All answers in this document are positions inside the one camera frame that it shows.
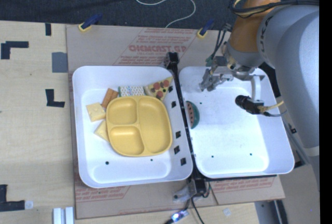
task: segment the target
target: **pizza slice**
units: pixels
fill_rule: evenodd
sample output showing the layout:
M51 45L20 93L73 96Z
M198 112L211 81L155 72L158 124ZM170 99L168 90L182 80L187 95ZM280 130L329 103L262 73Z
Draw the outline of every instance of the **pizza slice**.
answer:
M148 86L145 86L144 92L146 95L156 97L157 99L163 101L169 91L172 80L173 77L168 77L163 79L162 81L154 82Z

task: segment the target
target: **blue and yellow clamp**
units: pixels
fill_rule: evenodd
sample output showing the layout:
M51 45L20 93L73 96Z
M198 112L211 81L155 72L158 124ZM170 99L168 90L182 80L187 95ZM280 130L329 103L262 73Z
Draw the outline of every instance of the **blue and yellow clamp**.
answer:
M211 30L214 26L214 19L210 19L204 27L202 27L200 30L197 32L197 37L203 39L205 38L208 30Z
M101 13L96 14L88 18L82 24L78 25L80 31L85 32L91 28L91 25L98 24L98 22L102 19L103 15Z

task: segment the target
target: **toy watermelon slice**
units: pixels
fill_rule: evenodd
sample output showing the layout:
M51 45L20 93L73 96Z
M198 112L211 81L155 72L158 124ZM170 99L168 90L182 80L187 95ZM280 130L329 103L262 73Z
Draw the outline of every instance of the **toy watermelon slice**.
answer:
M190 128L194 129L199 122L199 111L197 106L190 102L190 101L186 101L187 103L187 111L188 111L188 115L189 115L189 121L190 121Z

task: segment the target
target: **wooden table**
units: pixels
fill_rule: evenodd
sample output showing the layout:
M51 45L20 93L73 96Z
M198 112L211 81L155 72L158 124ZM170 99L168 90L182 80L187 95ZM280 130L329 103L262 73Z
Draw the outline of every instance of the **wooden table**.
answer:
M52 223L52 209L74 207L74 174L68 74L53 73L51 54L66 53L65 24L0 21L0 42L28 41L0 60L0 185L7 201L33 202L32 209L0 212L1 223ZM46 89L64 107L47 107ZM231 215L226 216L224 209ZM157 212L75 223L164 223L174 212ZM199 208L205 223L258 224L254 203ZM181 223L200 223L193 209Z

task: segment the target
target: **yellow plate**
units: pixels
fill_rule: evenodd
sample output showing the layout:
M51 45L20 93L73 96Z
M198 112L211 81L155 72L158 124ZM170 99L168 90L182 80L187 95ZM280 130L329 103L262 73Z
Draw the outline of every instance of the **yellow plate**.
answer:
M125 96L106 109L108 138L124 156L158 155L172 145L172 129L165 105L151 96Z

